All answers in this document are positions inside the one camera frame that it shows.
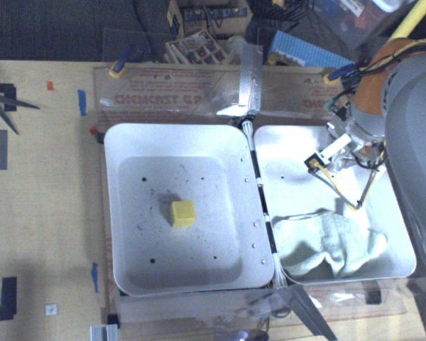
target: plastic storage bin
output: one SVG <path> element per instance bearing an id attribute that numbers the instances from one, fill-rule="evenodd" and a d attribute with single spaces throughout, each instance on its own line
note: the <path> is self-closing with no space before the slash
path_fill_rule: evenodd
<path id="1" fill-rule="evenodd" d="M 316 14 L 350 47 L 377 36 L 416 0 L 315 0 Z"/>

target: yellow sponge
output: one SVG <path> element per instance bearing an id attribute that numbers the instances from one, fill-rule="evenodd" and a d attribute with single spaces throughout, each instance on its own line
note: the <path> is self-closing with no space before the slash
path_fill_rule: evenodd
<path id="1" fill-rule="evenodd" d="M 173 201 L 170 206 L 172 227 L 189 227 L 196 218 L 192 201 Z"/>

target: dark fabric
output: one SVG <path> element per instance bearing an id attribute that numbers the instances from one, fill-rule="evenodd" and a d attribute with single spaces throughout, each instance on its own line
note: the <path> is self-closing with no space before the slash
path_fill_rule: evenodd
<path id="1" fill-rule="evenodd" d="M 151 56 L 160 57 L 169 32 L 168 1 L 0 0 L 0 59 L 101 61 L 104 49 L 122 51 L 133 34 L 139 39 L 132 43 L 147 51 L 143 31 L 158 37 Z"/>

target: towel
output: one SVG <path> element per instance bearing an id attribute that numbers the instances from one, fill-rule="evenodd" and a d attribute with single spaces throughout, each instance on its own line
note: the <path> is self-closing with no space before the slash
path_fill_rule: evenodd
<path id="1" fill-rule="evenodd" d="M 300 278 L 326 261 L 334 277 L 352 275 L 387 246 L 385 235 L 334 212 L 289 217 L 273 227 L 283 268 Z"/>

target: yellow block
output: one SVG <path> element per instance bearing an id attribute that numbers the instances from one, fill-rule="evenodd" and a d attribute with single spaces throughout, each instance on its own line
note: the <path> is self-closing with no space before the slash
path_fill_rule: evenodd
<path id="1" fill-rule="evenodd" d="M 172 227 L 189 227 L 196 218 L 192 201 L 173 201 L 170 206 Z"/>

